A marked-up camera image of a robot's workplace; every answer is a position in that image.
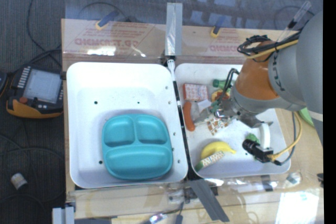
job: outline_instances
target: gray floor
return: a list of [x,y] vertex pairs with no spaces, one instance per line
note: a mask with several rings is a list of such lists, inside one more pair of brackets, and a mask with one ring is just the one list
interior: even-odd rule
[[[284,29],[305,1],[312,6],[302,23],[323,9],[323,0],[0,0],[0,70],[13,72],[41,52],[59,48],[62,18],[97,19],[118,8],[122,10],[120,19],[165,23],[167,2],[182,2],[185,25],[213,25],[225,15],[225,27]],[[59,69],[60,53],[53,52],[52,56],[36,64]],[[7,113],[5,101],[3,95],[0,222],[51,223],[51,209],[64,206],[65,200],[64,162],[53,154],[64,155],[63,118],[16,118]],[[18,147],[30,150],[8,153]],[[36,147],[52,152],[32,149]],[[28,181],[24,195],[19,195],[9,181],[16,172]]]

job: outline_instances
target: gray metal strip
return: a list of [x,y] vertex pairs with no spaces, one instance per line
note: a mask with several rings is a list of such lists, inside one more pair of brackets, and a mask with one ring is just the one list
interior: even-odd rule
[[167,3],[165,55],[182,55],[182,3]]
[[188,183],[212,220],[230,221],[205,180],[190,180]]

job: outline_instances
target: black connector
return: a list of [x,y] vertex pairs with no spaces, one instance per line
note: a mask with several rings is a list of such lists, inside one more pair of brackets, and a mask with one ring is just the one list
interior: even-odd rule
[[243,149],[245,149],[249,154],[255,156],[255,158],[262,163],[268,163],[271,161],[267,155],[273,154],[273,150],[269,147],[262,148],[260,144],[253,140],[245,139],[243,141]]

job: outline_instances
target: banana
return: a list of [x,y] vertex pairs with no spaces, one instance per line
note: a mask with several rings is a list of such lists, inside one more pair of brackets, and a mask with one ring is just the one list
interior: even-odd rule
[[228,143],[224,142],[224,141],[216,141],[216,142],[212,142],[210,144],[207,144],[201,152],[201,159],[204,159],[206,157],[211,156],[212,154],[214,154],[215,152],[218,151],[224,151],[224,152],[231,152],[231,153],[236,153],[235,150],[233,150]]

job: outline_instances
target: teal divided plate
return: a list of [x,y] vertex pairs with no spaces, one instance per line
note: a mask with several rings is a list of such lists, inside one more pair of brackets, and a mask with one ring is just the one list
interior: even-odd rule
[[173,153],[166,125],[156,116],[124,114],[110,118],[102,130],[108,172],[119,179],[146,180],[166,174]]

